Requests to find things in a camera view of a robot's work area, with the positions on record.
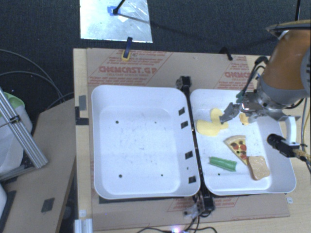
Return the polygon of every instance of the metal plate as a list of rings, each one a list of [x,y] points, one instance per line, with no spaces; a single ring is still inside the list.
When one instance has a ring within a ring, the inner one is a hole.
[[[126,0],[115,16],[120,1],[80,0],[81,38],[152,43],[147,0]]]

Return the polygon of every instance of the white tray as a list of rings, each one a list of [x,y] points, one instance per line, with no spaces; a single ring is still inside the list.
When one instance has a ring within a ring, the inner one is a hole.
[[[197,193],[200,178],[181,91],[102,85],[92,92],[92,112],[94,185],[101,197]]]
[[[213,108],[224,111],[238,91],[198,89],[192,92],[190,100],[194,121],[210,121]],[[271,133],[282,135],[279,123],[270,117],[261,117],[257,122],[243,126],[237,116],[229,121],[229,128],[221,130],[216,137],[196,132],[204,180],[207,188],[216,195],[245,195],[260,193],[287,193],[294,190],[296,179],[289,158],[281,155],[266,141]],[[255,181],[249,168],[227,147],[224,140],[233,135],[245,135],[247,155],[264,156],[270,176]],[[237,162],[236,172],[230,172],[209,164],[215,156]]]

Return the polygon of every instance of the pizza slice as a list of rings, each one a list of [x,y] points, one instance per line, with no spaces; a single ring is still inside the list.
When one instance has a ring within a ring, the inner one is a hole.
[[[247,165],[247,147],[245,142],[245,135],[235,135],[225,140],[225,144],[232,150],[232,152]]]

